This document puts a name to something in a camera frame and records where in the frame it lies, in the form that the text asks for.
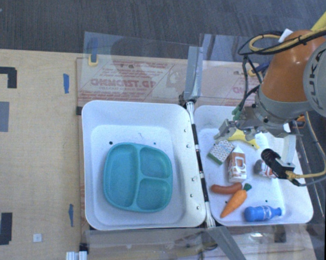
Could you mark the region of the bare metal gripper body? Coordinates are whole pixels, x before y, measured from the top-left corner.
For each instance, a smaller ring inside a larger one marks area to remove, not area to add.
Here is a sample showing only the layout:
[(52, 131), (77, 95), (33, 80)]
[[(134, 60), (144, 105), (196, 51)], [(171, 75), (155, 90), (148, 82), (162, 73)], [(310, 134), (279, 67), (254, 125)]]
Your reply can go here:
[(238, 129), (247, 131), (251, 135), (270, 133), (277, 137), (286, 137), (289, 132), (284, 128), (288, 121), (275, 116), (260, 104), (252, 104), (243, 108), (235, 122)]

